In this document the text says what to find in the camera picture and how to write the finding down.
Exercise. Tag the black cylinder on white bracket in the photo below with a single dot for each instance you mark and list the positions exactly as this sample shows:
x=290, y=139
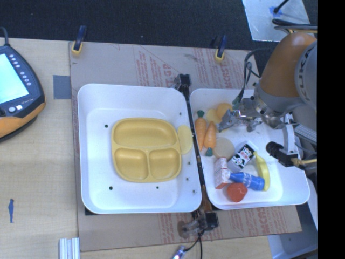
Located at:
x=288, y=155

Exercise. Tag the yellow divided plate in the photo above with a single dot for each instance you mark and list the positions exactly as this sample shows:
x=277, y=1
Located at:
x=144, y=133

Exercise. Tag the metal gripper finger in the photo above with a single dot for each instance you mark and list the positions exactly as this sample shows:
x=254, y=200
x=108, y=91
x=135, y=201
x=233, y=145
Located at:
x=226, y=119
x=252, y=125

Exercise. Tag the red-orange tomato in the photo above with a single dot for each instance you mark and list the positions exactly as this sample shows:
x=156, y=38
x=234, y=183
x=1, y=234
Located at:
x=236, y=192

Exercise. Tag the blue bottle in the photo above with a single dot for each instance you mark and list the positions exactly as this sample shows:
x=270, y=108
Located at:
x=249, y=181

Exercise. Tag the white plastic tray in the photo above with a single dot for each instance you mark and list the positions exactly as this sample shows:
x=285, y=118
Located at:
x=97, y=171
x=288, y=182

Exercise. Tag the cow print milk carton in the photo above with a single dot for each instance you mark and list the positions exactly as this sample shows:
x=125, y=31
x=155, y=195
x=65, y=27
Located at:
x=241, y=158

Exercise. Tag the orange carrot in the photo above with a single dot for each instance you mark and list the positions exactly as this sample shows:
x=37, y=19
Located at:
x=200, y=131
x=210, y=136

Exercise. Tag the red and white carton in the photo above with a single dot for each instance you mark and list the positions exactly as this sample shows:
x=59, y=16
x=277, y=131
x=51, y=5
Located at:
x=221, y=173

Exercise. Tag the brown cardboard board, red print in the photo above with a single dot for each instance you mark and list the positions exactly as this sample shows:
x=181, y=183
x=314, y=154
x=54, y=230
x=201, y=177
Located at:
x=107, y=61

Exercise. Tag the orange-yellow round slice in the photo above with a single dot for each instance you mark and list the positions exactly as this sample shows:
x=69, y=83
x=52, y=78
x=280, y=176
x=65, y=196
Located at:
x=223, y=109

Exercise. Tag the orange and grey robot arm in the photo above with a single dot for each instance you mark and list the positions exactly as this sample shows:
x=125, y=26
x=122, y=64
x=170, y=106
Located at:
x=280, y=71

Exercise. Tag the yellow banana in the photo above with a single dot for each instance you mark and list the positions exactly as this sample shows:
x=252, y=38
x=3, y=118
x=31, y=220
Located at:
x=263, y=171

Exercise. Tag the pale yellow round slice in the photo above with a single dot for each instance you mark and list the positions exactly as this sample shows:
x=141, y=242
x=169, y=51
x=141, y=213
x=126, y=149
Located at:
x=212, y=116

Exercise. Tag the thin black and white rod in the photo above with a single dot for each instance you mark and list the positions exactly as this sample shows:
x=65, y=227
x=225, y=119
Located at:
x=200, y=169

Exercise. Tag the beige round biscuit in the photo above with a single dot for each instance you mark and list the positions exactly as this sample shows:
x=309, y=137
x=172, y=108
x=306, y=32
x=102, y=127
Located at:
x=223, y=148

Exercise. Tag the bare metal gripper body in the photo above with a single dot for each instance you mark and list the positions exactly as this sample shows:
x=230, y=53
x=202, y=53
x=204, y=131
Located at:
x=249, y=108

